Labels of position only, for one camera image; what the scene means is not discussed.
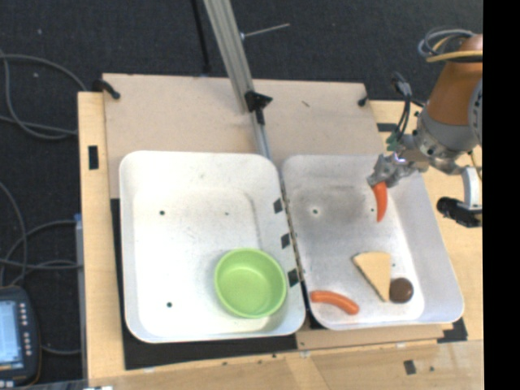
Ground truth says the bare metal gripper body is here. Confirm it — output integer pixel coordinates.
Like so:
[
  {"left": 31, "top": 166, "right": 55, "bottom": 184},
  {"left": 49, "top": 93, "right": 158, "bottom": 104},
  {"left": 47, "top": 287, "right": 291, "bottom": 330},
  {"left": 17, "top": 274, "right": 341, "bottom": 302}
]
[{"left": 399, "top": 132, "right": 465, "bottom": 176}]

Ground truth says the pale yellow cheese wedge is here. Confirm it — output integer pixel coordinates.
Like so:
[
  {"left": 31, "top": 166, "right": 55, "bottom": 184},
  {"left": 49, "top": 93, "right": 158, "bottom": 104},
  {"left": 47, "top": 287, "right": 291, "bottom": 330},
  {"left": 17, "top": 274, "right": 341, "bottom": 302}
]
[{"left": 351, "top": 251, "right": 393, "bottom": 303}]

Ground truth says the orange sausage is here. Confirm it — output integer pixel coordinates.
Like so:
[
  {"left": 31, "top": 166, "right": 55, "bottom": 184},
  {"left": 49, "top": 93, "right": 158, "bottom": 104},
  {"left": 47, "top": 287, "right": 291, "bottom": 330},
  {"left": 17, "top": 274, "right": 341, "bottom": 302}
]
[{"left": 310, "top": 289, "right": 361, "bottom": 316}]

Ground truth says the orange carrot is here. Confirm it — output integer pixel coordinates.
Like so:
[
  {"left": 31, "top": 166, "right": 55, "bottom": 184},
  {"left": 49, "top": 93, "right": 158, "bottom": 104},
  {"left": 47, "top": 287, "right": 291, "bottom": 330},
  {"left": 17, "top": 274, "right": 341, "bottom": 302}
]
[{"left": 370, "top": 180, "right": 389, "bottom": 223}]

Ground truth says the brown cardboard board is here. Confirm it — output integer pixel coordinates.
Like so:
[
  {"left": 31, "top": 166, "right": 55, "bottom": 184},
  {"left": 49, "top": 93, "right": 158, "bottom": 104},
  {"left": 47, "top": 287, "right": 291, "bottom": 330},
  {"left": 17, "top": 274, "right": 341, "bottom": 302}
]
[{"left": 101, "top": 72, "right": 454, "bottom": 351}]

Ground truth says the white plastic tray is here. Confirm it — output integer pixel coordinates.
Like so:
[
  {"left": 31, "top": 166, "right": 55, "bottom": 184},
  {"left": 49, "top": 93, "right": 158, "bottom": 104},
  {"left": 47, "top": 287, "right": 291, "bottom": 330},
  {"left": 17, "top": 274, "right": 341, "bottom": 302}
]
[
  {"left": 118, "top": 149, "right": 307, "bottom": 345},
  {"left": 279, "top": 154, "right": 466, "bottom": 332}
]

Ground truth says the brown round biscuit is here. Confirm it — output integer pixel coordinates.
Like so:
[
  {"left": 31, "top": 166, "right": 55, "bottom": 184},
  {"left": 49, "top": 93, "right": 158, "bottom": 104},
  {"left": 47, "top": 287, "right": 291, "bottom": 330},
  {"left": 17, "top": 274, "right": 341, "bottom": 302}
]
[{"left": 388, "top": 277, "right": 415, "bottom": 305}]

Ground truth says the black cylinder on white bracket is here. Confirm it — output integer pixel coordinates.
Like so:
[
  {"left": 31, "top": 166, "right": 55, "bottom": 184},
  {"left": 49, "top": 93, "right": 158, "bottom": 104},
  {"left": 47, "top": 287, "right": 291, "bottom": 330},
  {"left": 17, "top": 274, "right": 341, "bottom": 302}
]
[{"left": 436, "top": 166, "right": 484, "bottom": 228}]

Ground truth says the green bowl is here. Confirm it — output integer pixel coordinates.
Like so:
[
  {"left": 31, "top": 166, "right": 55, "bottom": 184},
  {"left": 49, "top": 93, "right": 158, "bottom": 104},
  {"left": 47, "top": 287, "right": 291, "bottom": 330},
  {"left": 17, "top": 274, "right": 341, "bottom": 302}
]
[{"left": 214, "top": 248, "right": 288, "bottom": 320}]

